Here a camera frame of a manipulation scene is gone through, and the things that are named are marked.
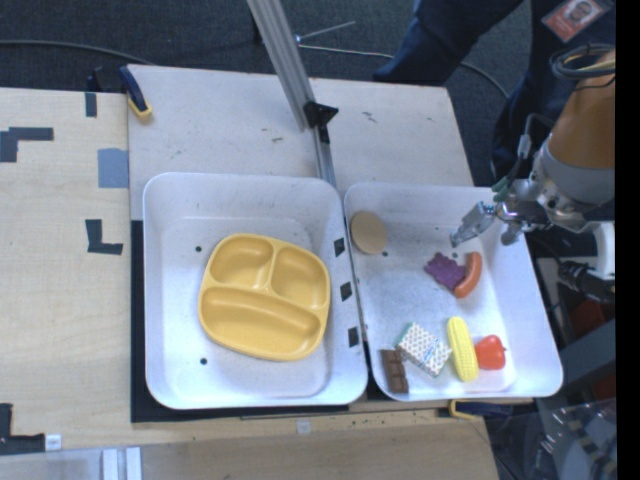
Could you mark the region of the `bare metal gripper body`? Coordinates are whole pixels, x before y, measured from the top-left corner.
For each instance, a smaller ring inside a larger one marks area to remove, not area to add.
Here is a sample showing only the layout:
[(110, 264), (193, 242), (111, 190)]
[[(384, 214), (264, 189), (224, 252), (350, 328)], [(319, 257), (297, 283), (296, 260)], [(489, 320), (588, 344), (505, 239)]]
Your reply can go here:
[(496, 216), (523, 230), (556, 226), (584, 233), (602, 222), (595, 207), (566, 197), (550, 181), (503, 178), (493, 189)]

